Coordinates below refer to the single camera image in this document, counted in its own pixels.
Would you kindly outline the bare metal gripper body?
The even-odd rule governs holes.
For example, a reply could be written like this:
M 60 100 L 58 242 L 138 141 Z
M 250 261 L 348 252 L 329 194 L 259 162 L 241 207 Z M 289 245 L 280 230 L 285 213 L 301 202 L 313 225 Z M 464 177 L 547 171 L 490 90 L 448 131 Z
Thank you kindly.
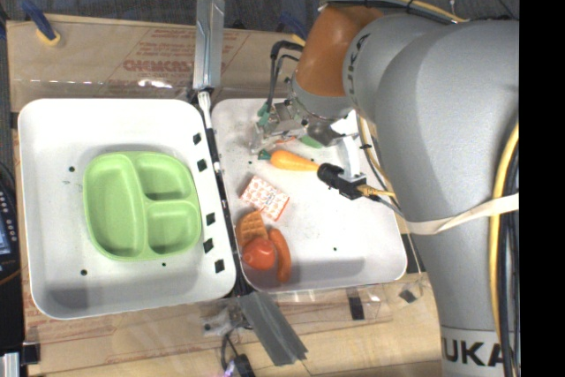
M 331 147 L 344 135 L 336 124 L 354 108 L 346 100 L 284 100 L 277 102 L 263 123 L 267 137 L 284 135 L 287 141 L 301 139 L 313 147 Z

